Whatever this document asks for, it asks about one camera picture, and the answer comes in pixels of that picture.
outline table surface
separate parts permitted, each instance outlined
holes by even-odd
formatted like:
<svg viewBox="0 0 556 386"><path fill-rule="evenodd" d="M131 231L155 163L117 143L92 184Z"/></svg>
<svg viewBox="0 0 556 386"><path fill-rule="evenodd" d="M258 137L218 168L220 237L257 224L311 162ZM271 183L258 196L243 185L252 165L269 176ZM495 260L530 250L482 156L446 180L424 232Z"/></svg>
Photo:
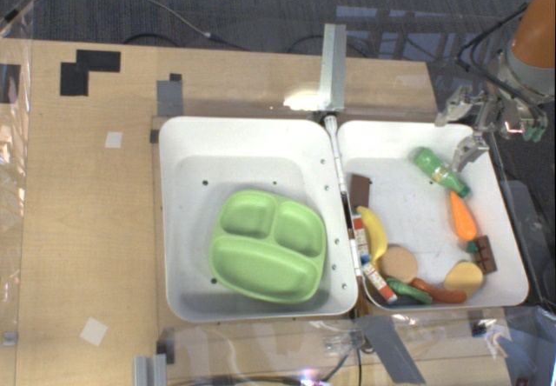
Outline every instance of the table surface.
<svg viewBox="0 0 556 386"><path fill-rule="evenodd" d="M119 50L121 70L91 72L89 96L60 96L60 63L74 63L78 49ZM34 42L18 386L132 384L133 358L156 350L165 303L156 282L149 142L156 82L182 74L188 115L280 116L284 96L317 82L320 67L319 57ZM355 115L381 120L430 122L437 111L424 63L349 58L346 104ZM122 133L121 148L105 147L109 132ZM503 311L489 313L503 324ZM467 315L433 325L441 317L423 317L426 336L399 330L428 383L507 384L503 359L470 337ZM99 345L80 337L90 318L107 326ZM205 375L282 371L292 360L328 371L337 361L307 350L322 346L314 322L178 324L176 341L190 350L169 366L176 379L203 369ZM334 384L356 384L354 363L350 358ZM363 363L364 378L391 384L376 356Z"/></svg>

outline white paper piece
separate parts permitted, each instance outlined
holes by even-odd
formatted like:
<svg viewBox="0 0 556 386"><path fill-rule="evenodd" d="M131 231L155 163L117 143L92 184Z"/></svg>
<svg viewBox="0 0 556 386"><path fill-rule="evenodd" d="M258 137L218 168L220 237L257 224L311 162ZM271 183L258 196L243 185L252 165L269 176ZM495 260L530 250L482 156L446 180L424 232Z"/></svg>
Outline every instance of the white paper piece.
<svg viewBox="0 0 556 386"><path fill-rule="evenodd" d="M100 346L103 342L104 335L108 330L108 326L97 321L95 318L90 317L81 332L80 337L88 343Z"/></svg>
<svg viewBox="0 0 556 386"><path fill-rule="evenodd" d="M109 132L106 136L106 148L121 148L122 147L122 132Z"/></svg>

